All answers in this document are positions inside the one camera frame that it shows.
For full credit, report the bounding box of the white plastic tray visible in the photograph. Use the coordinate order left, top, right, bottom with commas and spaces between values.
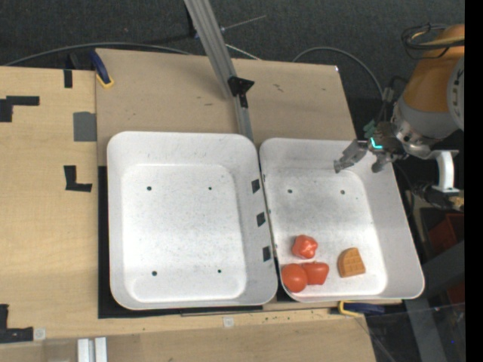
106, 130, 279, 311
258, 137, 426, 304

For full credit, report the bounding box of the red toy bell pepper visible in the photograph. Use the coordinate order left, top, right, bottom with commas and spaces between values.
291, 234, 319, 260

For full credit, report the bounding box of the orange toy waffle biscuit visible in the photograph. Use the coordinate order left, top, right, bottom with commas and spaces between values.
337, 247, 367, 279

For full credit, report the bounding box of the red toy tomato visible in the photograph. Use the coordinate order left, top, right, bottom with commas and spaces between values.
281, 263, 309, 293

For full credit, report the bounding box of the pale brown flat board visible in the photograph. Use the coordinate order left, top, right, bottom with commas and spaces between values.
94, 48, 403, 313

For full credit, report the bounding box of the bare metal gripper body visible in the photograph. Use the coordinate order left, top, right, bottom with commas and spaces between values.
371, 115, 435, 162

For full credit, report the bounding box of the red toy apple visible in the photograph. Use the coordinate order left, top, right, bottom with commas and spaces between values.
301, 261, 331, 287

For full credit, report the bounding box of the black cylinder on white bracket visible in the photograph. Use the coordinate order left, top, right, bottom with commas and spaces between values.
409, 149, 463, 207

